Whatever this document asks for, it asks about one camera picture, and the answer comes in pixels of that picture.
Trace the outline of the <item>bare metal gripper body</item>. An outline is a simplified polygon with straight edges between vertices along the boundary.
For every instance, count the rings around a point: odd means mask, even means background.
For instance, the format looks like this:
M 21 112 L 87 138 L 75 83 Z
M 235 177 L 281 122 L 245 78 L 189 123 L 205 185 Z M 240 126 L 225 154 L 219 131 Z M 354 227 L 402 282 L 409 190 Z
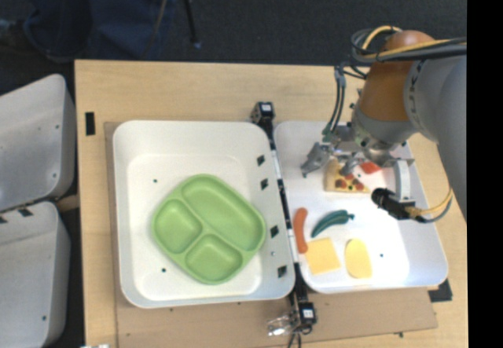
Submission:
M 377 165 L 391 159 L 395 144 L 373 136 L 359 124 L 339 124 L 327 131 L 327 142 L 342 152 L 361 153 Z

